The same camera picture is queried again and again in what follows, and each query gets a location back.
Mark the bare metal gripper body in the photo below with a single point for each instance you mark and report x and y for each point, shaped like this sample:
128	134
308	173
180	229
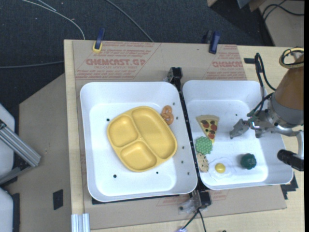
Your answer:
264	121

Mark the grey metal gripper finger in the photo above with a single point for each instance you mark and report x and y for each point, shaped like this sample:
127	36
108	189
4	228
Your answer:
240	127
260	133

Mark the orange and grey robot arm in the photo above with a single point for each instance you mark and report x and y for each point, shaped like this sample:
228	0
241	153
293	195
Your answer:
290	88

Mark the pizza slice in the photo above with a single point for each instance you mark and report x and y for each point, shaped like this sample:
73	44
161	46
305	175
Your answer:
209	127

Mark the dark green broccoli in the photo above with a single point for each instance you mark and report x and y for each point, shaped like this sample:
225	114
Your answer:
248	161

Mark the white plastic tray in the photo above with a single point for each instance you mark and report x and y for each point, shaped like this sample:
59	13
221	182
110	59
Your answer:
227	98
101	153

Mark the green grapes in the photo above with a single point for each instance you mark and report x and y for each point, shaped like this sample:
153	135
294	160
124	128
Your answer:
204	145

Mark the white and yellow fried egg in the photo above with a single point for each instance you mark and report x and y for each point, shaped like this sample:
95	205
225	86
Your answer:
220	168

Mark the chocolate chip biscuit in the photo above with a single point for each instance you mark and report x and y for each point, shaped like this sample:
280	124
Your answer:
202	163

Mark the thin black rod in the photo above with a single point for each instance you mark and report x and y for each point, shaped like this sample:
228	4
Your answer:
187	127

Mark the orange pretzel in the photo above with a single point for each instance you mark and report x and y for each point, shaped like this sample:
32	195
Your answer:
167	115

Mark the yellow divided plate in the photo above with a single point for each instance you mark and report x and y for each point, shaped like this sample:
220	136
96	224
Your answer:
144	134

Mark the brown cardboard board red print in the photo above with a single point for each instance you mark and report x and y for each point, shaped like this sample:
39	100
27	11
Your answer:
144	64

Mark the black cylinder on white bracket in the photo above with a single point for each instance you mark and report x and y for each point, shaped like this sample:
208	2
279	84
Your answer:
288	156

